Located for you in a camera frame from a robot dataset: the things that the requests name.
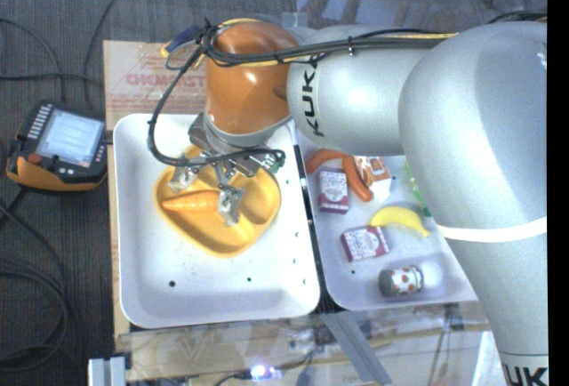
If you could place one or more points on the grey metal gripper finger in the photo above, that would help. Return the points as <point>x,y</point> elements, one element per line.
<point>181,179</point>
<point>230,205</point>

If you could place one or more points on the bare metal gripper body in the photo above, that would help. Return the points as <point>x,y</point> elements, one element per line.
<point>222,155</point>

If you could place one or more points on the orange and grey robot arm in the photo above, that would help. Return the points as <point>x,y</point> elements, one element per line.
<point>471,144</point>

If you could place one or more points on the orange carrot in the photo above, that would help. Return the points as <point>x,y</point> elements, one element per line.
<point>191,201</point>

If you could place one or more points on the yellow divided plate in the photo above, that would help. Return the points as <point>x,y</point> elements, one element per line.
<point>222,237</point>

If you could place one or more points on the white plastic tray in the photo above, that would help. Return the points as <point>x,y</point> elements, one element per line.
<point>355,286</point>
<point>213,286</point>

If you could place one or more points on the orange-red sausage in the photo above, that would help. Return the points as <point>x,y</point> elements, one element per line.
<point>358,184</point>
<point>322,158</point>

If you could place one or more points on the brown cardboard board red print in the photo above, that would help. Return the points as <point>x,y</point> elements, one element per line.
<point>146,82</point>

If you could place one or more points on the purple and white carton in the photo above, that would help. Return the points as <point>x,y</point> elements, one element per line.
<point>333,192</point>
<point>364,243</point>

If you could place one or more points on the white and orange carton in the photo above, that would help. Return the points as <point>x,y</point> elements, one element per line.
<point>378,177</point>

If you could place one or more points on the yellow banana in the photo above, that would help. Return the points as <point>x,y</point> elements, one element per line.
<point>400,216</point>

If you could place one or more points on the small can with red print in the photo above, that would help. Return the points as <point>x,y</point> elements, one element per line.
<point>402,281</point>

